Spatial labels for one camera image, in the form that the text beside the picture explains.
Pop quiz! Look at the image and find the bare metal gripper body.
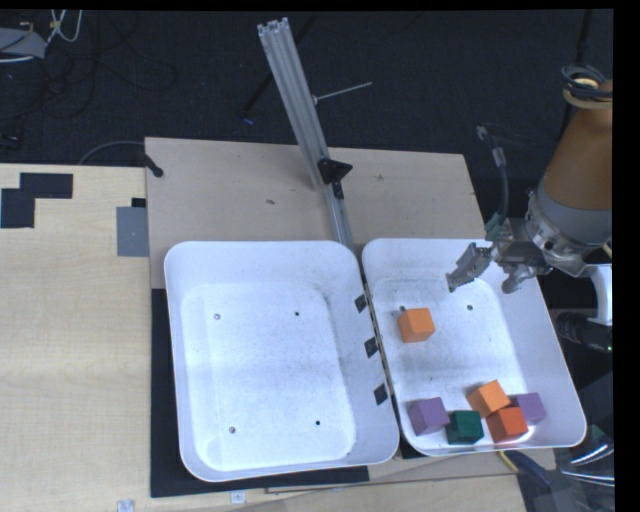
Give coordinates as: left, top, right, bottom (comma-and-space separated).
491, 218, 613, 278

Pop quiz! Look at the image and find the orange cube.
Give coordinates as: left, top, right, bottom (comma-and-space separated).
466, 378, 512, 418
485, 406, 530, 445
397, 306, 437, 345

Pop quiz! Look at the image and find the white plastic tray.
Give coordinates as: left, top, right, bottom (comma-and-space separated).
163, 239, 401, 483
360, 236, 588, 458

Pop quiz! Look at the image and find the purple cube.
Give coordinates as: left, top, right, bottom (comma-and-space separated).
406, 396, 452, 438
509, 391, 548, 426

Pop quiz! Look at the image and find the green cube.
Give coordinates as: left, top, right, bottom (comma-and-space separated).
445, 409, 485, 446

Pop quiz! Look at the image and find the pale wood board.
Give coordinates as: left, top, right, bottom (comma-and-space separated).
144, 136, 557, 497

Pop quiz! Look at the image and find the black cylinder on white bracket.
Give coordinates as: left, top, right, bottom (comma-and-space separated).
556, 263, 614, 355

